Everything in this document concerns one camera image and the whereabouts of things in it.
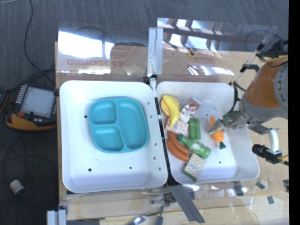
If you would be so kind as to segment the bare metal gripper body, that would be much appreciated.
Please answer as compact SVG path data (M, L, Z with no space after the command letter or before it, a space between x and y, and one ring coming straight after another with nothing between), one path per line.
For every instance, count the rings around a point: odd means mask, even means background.
M240 129L245 127L252 117L244 110L236 110L227 112L222 119L225 128Z

